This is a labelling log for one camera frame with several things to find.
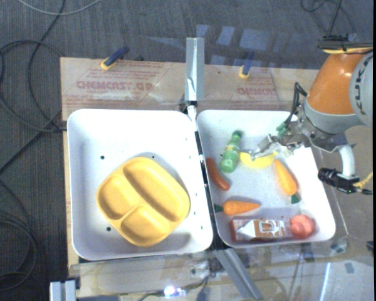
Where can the black cylinder on white bracket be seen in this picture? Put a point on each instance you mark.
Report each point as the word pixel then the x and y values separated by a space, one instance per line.
pixel 338 177

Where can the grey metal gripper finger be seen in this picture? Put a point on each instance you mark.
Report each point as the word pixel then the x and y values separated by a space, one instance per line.
pixel 263 145
pixel 287 151

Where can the yellow divided plate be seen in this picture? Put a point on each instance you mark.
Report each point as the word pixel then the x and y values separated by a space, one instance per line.
pixel 144 199

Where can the orange toy carrot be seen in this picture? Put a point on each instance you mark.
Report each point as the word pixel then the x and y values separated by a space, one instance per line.
pixel 239 207
pixel 286 180

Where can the white plastic tray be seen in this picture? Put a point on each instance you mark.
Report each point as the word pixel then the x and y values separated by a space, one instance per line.
pixel 263 187
pixel 87 199

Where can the pink-orange round toy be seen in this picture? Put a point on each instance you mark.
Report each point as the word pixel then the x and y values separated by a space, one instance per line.
pixel 302 227

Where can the yellow banana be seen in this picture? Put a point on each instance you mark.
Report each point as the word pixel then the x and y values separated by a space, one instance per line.
pixel 261 162

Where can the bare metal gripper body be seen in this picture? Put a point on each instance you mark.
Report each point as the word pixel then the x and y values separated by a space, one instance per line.
pixel 296 136

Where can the green plastic bottle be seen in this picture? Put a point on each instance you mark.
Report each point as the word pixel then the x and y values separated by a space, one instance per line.
pixel 230 158

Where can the orange and white carton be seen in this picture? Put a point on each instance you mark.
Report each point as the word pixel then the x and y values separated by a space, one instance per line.
pixel 263 230

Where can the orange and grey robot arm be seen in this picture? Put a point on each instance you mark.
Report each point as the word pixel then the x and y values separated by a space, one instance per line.
pixel 335 86

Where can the brown cardboard board red print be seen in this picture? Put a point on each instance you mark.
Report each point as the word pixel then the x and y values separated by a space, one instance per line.
pixel 119 86

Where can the red-brown toy sausage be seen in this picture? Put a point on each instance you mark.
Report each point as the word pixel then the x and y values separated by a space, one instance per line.
pixel 217 176

